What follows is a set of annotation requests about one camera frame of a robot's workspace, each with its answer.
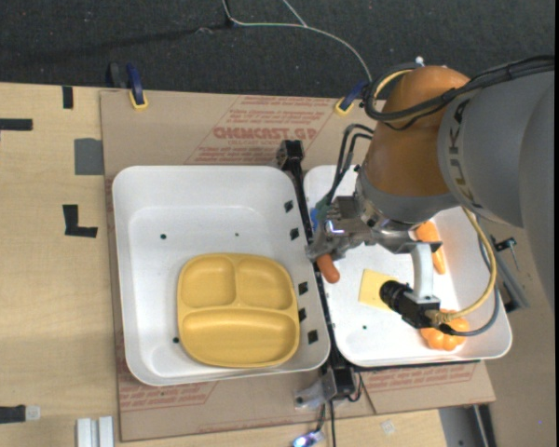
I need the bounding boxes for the yellow cheese slice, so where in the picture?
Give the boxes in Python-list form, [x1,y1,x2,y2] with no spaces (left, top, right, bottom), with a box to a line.
[357,268,401,314]

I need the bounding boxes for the yellow divided plate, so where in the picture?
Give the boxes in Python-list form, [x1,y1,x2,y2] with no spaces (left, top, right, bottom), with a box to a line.
[175,251,302,370]

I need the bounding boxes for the orange pumpkin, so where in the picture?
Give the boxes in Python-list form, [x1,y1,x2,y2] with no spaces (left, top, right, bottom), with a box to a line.
[418,309,472,353]

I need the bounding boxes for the brown cardboard board red print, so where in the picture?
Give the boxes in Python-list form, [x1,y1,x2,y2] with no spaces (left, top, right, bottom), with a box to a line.
[99,89,498,442]

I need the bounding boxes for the orange sausage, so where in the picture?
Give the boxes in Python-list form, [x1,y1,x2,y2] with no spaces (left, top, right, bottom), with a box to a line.
[316,252,342,285]

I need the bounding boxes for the orange carrot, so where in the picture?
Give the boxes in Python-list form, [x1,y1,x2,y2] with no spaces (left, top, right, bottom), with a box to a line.
[414,220,448,277]

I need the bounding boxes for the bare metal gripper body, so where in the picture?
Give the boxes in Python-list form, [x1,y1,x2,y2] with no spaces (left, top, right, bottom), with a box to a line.
[322,195,420,254]

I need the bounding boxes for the black block with thin wires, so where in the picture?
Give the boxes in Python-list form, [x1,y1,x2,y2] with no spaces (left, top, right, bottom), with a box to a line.
[276,139,306,172]
[326,364,359,400]

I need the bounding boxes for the black cylinder on white bracket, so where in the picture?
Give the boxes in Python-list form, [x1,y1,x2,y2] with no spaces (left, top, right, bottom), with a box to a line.
[378,241,444,331]

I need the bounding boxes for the white plastic tray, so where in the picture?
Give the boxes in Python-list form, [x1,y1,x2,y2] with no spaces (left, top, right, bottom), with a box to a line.
[303,164,514,369]
[111,164,333,387]

